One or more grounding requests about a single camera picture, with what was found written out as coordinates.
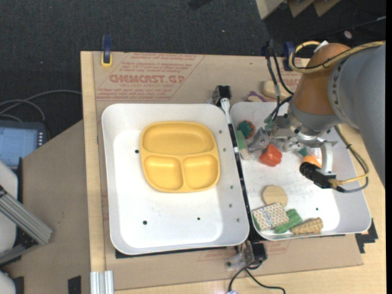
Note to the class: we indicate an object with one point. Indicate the beige round biscuit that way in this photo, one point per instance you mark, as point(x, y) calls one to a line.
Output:
point(274, 195)

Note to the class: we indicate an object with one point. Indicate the black cylinder on white bracket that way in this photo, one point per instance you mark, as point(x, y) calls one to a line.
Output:
point(317, 174)

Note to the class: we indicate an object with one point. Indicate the green and beige carton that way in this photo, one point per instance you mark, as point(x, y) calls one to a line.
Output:
point(242, 147)

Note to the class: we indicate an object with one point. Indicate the white patterned packet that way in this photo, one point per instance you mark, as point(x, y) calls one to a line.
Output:
point(270, 216)

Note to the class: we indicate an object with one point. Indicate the tan waffle cone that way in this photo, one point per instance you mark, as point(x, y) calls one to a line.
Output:
point(307, 226)

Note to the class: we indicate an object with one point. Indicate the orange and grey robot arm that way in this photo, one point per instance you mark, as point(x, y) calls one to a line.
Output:
point(358, 87)

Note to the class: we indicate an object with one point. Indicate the orange toy pepper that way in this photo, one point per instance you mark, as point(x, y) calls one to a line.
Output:
point(271, 156)

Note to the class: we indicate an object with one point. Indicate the green toy bean pod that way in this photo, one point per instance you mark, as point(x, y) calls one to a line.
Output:
point(291, 220)

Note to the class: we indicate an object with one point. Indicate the purple and beige toy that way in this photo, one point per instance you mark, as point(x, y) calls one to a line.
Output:
point(255, 97)

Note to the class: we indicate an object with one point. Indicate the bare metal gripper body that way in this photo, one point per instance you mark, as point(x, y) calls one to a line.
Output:
point(307, 138)

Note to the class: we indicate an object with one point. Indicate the thin black and white rod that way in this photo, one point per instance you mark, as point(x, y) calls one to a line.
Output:
point(233, 136)

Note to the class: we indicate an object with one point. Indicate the yellow divided plate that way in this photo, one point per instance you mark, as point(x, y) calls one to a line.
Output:
point(179, 155)

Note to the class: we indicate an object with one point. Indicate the orange toy with green top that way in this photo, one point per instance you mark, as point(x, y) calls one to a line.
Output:
point(311, 159)

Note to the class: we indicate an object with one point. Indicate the beige toy bread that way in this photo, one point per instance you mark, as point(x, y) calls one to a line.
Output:
point(271, 89)

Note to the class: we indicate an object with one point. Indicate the brown cardboard board red print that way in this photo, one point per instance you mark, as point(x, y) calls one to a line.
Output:
point(153, 78)

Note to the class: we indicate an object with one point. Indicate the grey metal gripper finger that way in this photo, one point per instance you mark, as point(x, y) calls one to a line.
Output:
point(291, 147)
point(258, 140)

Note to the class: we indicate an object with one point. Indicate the white plastic tray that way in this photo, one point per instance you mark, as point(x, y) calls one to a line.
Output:
point(171, 219)
point(306, 194)

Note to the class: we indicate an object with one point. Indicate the green and orange toy vegetable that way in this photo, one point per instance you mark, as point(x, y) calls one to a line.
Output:
point(246, 129)

